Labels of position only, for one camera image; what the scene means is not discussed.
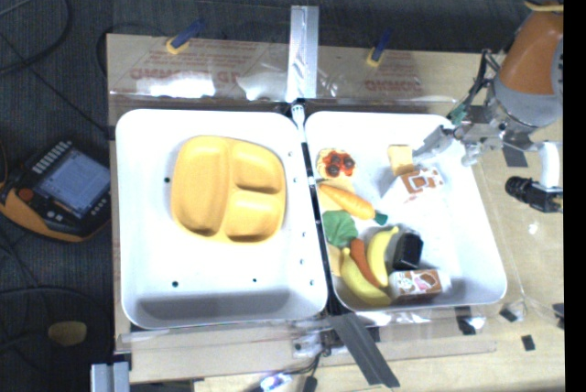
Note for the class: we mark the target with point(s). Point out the white plastic tray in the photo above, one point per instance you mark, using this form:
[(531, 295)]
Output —
[(210, 275), (458, 243)]

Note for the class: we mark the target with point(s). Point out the small orange carrot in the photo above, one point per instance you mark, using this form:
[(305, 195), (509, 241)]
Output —
[(361, 259)]

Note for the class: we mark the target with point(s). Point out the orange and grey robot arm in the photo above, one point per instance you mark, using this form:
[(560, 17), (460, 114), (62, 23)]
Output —
[(531, 60)]

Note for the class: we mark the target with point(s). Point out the green toy lettuce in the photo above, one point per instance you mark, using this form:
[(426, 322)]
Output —
[(339, 227)]

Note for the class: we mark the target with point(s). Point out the yellow divided plate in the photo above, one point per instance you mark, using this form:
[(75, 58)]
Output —
[(206, 188)]

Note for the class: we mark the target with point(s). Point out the white carton red print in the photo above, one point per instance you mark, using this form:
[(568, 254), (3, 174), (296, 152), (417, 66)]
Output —
[(421, 184)]

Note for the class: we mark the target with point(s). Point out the brown and white carton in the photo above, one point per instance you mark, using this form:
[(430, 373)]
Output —
[(419, 285)]

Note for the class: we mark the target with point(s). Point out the black cylinder on white bracket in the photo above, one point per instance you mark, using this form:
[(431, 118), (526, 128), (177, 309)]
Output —
[(533, 193)]

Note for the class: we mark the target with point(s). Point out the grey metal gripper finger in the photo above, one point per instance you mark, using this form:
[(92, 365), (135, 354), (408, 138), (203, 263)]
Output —
[(435, 142)]

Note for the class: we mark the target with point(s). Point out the yellow cube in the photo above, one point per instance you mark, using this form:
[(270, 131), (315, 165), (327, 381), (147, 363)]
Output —
[(399, 159)]

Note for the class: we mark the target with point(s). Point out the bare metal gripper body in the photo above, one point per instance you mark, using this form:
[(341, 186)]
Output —
[(485, 129)]

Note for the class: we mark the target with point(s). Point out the thin black and white rod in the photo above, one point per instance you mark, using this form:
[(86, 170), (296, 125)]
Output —
[(306, 161)]

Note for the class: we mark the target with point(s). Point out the brown cardboard board red print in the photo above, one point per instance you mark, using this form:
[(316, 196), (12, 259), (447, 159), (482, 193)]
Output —
[(229, 69)]

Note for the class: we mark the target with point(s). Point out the yellow banana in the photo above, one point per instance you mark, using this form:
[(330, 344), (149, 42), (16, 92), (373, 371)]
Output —
[(380, 253), (361, 289)]

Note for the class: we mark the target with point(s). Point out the large orange carrot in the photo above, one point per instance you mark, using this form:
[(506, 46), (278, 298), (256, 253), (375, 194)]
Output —
[(348, 200)]

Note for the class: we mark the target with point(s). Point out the toy pizza slice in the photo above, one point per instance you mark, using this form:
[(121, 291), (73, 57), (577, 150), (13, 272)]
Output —
[(336, 163)]

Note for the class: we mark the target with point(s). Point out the black box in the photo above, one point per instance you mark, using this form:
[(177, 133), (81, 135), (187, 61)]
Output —
[(408, 252)]

